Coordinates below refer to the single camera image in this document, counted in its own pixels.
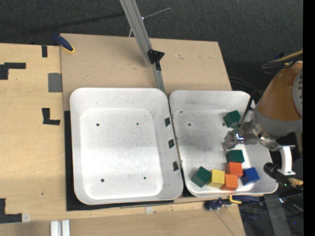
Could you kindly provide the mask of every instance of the metal bracket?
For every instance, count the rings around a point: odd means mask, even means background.
[[[29,214],[23,214],[22,216],[22,222],[30,222],[31,216]]]
[[[283,146],[280,149],[281,159],[282,159],[282,167],[278,169],[278,171],[284,176],[295,175],[295,172],[292,171],[292,146]]]
[[[69,220],[51,221],[50,236],[70,236]]]
[[[155,50],[149,50],[148,51],[149,60],[150,60],[151,64],[155,63],[157,71],[162,71],[159,61],[163,58],[164,55],[165,55],[165,53],[163,53],[163,52],[159,52],[159,51],[155,51]]]
[[[153,213],[153,207],[152,206],[146,206],[146,213],[148,213],[148,214]]]

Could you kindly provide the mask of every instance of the black clamp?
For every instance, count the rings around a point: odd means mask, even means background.
[[[159,52],[159,51],[155,51],[155,50],[149,50],[148,51],[149,60],[150,60],[151,64],[153,64],[153,63],[156,64],[157,71],[161,71],[161,65],[160,65],[159,61],[163,58],[164,55],[165,55],[165,53],[163,53],[163,52]]]

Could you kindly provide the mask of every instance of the blue wooden block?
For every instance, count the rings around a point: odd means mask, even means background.
[[[258,181],[259,175],[255,169],[255,167],[243,170],[243,176],[241,177],[241,181],[243,185],[251,184]]]

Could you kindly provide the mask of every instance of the orange wooden block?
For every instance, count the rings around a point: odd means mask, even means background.
[[[243,176],[243,168],[241,163],[229,162],[225,166],[225,173],[230,175],[236,175],[237,178]]]
[[[225,184],[221,187],[222,191],[235,191],[238,188],[236,175],[225,174]]]

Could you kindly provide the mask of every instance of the white tray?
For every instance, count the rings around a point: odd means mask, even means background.
[[[183,190],[166,95],[81,88],[70,98],[74,191],[88,205],[173,200]]]
[[[231,194],[267,194],[277,190],[276,181],[263,170],[265,163],[272,162],[269,150],[260,144],[236,147],[244,154],[243,169],[256,168],[260,177],[256,183],[243,186],[239,180],[239,188],[235,192],[228,192],[207,185],[200,188],[191,181],[200,166],[209,171],[224,171],[227,161],[221,143],[231,129],[223,126],[223,117],[235,110],[243,115],[249,98],[248,94],[240,91],[180,90],[171,94],[173,124],[185,183],[191,194],[205,198]]]

